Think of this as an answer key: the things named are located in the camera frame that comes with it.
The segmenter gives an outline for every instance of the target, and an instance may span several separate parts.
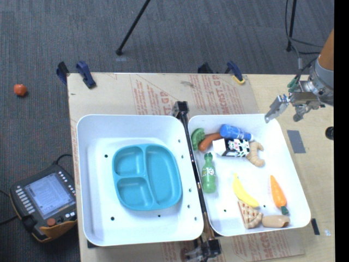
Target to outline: gray floor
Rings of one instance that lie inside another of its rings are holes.
[[[117,56],[145,0],[0,0],[0,189],[71,152],[59,62],[74,73],[80,60],[92,72],[196,73],[208,62],[224,73],[232,60],[243,74],[296,74],[286,1],[151,0]],[[293,37],[317,45],[296,42],[298,51],[320,52],[333,27],[334,0],[297,0]],[[301,57],[306,65],[316,54]],[[24,98],[13,93],[18,83],[28,88]],[[73,171],[70,157],[60,165]],[[14,214],[2,193],[0,205],[0,221]],[[0,226],[0,261],[79,260],[76,228],[42,245],[18,219]]]

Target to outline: blue cylinder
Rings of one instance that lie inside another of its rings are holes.
[[[225,139],[239,139],[250,141],[253,139],[252,134],[243,132],[240,128],[223,124],[220,128],[220,135]]]

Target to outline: tomato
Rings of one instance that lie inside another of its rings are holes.
[[[18,96],[24,96],[27,93],[27,87],[23,84],[16,84],[13,90]]]

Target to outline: white tray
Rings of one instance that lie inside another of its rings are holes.
[[[182,123],[172,116],[87,115],[77,124],[82,221],[97,246],[186,241],[199,237],[203,218]],[[182,197],[167,209],[134,211],[118,200],[112,158],[125,146],[158,144],[176,158]]]
[[[245,190],[259,202],[258,209],[265,216],[281,214],[273,202],[269,189],[269,176],[274,175],[285,194],[286,207],[290,212],[288,215],[290,224],[283,229],[306,226],[311,218],[310,209],[277,120],[265,123],[263,114],[194,116],[188,123],[189,133],[192,134],[197,128],[203,128],[205,134],[217,133],[225,123],[253,134],[254,140],[264,147],[264,151],[258,151],[258,155],[266,163],[263,167],[256,167],[246,158],[222,157],[213,152],[212,146],[207,149],[206,152],[211,151],[213,155],[217,176],[216,192],[204,193],[212,228],[222,236],[278,230],[278,228],[265,228],[262,224],[251,229],[244,227],[237,204],[238,198],[232,188],[234,172],[238,174]],[[194,151],[200,176],[205,153]]]

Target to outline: bottle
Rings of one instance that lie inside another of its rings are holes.
[[[243,132],[240,128],[223,124],[220,128],[220,135],[226,139],[253,140],[253,135]]]
[[[212,164],[212,154],[206,153],[205,164],[202,167],[202,190],[205,193],[214,193],[216,191],[216,174]]]

